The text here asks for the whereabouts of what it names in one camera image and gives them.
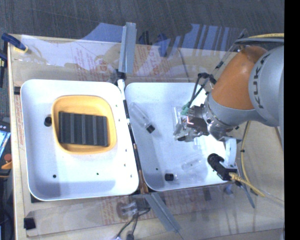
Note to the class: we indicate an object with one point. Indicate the black ribbed block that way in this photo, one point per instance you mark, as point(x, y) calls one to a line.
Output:
point(82, 129)

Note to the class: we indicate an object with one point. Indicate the yellow rounded dish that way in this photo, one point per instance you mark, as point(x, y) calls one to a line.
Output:
point(85, 103)

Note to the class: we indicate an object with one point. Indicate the white plastic tray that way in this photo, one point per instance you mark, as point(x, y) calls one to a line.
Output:
point(72, 176)
point(162, 146)

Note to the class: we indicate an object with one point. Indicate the brown cardboard board red print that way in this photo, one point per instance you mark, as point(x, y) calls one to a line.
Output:
point(90, 61)

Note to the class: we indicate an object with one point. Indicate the thin black and white rod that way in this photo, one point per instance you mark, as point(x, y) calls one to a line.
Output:
point(130, 127)

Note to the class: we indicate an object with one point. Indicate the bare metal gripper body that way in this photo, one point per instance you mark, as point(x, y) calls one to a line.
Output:
point(202, 122)

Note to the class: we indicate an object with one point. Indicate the small black round cap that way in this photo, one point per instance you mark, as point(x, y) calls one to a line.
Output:
point(47, 121)

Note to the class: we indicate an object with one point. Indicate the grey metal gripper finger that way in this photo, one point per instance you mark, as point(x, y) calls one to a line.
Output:
point(183, 114)
point(190, 135)

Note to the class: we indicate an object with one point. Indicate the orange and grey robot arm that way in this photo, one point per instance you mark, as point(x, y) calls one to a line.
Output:
point(240, 84)

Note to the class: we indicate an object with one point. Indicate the black cylinder on white bracket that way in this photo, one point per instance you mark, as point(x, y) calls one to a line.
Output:
point(221, 165)

